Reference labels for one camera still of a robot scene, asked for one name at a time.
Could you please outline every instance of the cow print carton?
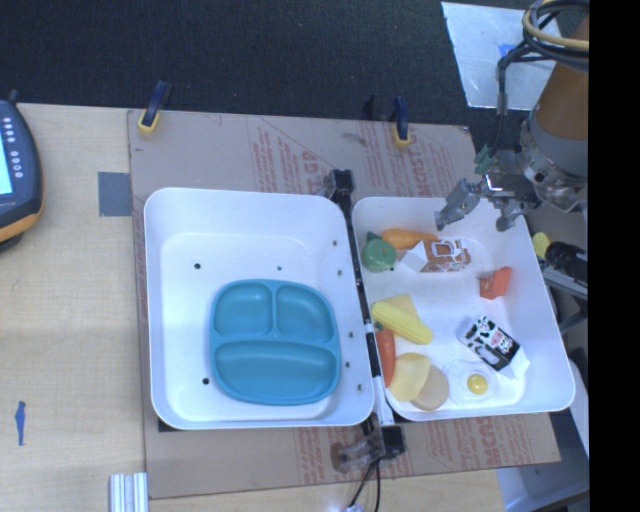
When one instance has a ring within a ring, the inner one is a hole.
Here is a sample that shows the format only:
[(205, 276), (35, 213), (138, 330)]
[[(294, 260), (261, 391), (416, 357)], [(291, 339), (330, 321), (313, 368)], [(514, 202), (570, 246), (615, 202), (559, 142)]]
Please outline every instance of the cow print carton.
[(469, 325), (459, 340), (507, 377), (522, 379), (529, 367), (529, 360), (520, 344), (486, 315)]

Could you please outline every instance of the egg yolk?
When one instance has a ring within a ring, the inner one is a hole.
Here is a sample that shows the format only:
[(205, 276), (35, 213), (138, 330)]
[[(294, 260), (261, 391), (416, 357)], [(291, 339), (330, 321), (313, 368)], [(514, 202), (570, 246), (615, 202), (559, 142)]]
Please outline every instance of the egg yolk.
[(489, 388), (489, 383), (484, 375), (473, 373), (467, 379), (467, 387), (475, 395), (484, 395)]

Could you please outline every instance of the yellow corn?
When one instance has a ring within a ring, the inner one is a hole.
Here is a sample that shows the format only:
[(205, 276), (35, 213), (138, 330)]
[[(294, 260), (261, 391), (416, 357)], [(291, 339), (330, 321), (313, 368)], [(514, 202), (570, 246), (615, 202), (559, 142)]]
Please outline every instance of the yellow corn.
[(391, 329), (398, 336), (419, 345), (431, 343), (433, 339), (431, 329), (423, 324), (417, 316), (383, 300), (373, 303), (371, 316), (383, 327)]

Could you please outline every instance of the device screen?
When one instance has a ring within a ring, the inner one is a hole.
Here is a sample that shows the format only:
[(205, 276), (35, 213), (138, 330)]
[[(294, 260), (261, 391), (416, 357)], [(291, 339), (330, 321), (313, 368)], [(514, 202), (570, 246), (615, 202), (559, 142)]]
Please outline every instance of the device screen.
[(2, 130), (0, 130), (0, 197), (13, 193), (11, 185), (11, 176), (7, 167), (7, 155), (4, 153), (4, 144), (2, 144)]

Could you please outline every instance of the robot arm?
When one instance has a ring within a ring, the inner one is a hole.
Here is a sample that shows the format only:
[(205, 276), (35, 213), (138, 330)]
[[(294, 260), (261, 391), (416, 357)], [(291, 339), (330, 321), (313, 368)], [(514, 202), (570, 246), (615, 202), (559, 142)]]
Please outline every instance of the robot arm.
[[(500, 209), (498, 231), (509, 229), (519, 215), (543, 203), (563, 212), (582, 208), (577, 194), (588, 174), (589, 2), (574, 3), (586, 16), (573, 39), (547, 37), (538, 28), (565, 9), (566, 1), (538, 0), (526, 11), (523, 42), (498, 63), (496, 135), (475, 159), (475, 172), (481, 178), (477, 183), (463, 179), (457, 184), (446, 206), (435, 214), (439, 230), (468, 215), (481, 198)], [(539, 15), (547, 17), (538, 23)], [(513, 150), (497, 150), (507, 113), (506, 68), (512, 62), (541, 59), (557, 64), (522, 125), (519, 144)]]

